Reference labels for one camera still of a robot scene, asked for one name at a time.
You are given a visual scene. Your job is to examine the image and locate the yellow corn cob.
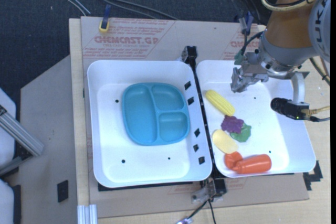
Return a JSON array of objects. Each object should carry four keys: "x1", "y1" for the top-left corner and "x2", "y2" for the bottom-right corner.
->
[{"x1": 205, "y1": 89, "x2": 236, "y2": 117}]

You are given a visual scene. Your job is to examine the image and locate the white plastic tray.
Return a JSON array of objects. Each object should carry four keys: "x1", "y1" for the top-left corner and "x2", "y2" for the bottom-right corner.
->
[
  {"x1": 196, "y1": 59, "x2": 317, "y2": 179},
  {"x1": 87, "y1": 59, "x2": 213, "y2": 188}
]

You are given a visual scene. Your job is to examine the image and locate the thin black rod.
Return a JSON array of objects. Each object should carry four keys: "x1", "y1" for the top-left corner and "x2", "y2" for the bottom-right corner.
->
[{"x1": 191, "y1": 60, "x2": 215, "y2": 182}]

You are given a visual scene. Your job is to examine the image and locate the black block with thin wires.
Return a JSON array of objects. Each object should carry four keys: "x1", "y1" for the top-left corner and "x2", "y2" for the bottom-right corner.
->
[
  {"x1": 180, "y1": 45, "x2": 198, "y2": 64},
  {"x1": 191, "y1": 178, "x2": 228, "y2": 204}
]

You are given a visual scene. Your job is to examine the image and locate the black cylinder on white bracket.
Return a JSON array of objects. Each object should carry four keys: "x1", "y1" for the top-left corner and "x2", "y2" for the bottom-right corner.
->
[{"x1": 270, "y1": 72, "x2": 310, "y2": 121}]

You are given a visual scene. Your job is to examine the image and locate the blue divided plate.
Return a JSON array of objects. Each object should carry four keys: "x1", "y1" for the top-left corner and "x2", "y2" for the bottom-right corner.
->
[{"x1": 121, "y1": 82, "x2": 191, "y2": 146}]

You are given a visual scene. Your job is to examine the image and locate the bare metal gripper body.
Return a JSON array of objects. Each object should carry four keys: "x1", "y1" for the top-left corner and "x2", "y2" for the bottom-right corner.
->
[{"x1": 237, "y1": 51, "x2": 299, "y2": 87}]

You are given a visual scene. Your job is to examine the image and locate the pale yellow oval toy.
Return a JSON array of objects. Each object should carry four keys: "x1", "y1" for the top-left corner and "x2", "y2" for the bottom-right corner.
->
[{"x1": 212, "y1": 129, "x2": 239, "y2": 155}]

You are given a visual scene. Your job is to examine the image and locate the orange-red toy chunk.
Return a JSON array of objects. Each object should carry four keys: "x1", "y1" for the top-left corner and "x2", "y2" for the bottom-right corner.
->
[{"x1": 224, "y1": 151, "x2": 244, "y2": 169}]

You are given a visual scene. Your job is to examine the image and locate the green lettuce leaf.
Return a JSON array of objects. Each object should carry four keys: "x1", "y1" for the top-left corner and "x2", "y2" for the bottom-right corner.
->
[{"x1": 230, "y1": 123, "x2": 253, "y2": 143}]

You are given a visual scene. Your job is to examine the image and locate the brown cardboard board red print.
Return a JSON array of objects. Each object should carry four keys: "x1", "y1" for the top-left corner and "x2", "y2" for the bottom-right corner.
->
[{"x1": 80, "y1": 16, "x2": 310, "y2": 218}]

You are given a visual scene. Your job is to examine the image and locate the purple grapes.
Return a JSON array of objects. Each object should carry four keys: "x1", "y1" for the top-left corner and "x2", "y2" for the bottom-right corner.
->
[{"x1": 220, "y1": 115, "x2": 245, "y2": 134}]

